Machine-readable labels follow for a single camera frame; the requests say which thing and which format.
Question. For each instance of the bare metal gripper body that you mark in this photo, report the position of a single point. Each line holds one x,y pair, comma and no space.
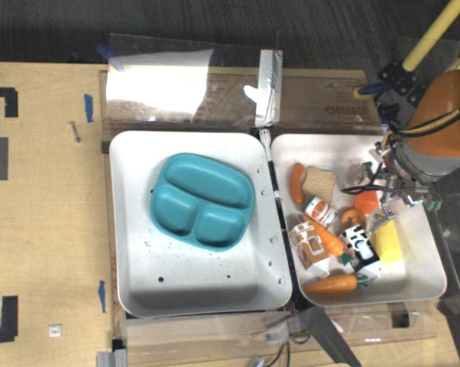
403,187

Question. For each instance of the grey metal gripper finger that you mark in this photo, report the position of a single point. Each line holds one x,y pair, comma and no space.
383,215

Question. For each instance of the orange block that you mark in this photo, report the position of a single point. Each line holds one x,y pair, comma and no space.
367,203

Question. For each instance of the yellow cylinder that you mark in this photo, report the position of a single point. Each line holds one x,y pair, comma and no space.
386,243

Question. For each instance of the orange doughnut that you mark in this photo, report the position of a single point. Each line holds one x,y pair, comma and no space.
352,218

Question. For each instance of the black and white carton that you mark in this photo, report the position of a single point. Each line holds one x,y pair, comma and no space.
361,249

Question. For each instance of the orange carrot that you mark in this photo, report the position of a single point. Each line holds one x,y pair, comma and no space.
331,284
327,239

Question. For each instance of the white and orange can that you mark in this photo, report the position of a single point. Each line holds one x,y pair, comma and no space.
321,212

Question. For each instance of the brown bread slice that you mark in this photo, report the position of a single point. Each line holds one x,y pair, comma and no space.
319,184

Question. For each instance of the white plastic tray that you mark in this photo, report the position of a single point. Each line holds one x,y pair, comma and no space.
184,281
413,281

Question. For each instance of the brown and white carton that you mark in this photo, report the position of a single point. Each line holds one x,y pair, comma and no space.
308,249

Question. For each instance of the orange sausage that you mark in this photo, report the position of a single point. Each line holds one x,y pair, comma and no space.
297,184

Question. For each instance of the blue divided plate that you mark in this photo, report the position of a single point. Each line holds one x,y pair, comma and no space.
203,201

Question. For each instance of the grey screw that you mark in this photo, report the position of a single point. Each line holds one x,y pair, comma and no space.
75,131

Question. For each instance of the small white square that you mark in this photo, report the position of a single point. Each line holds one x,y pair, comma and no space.
54,330

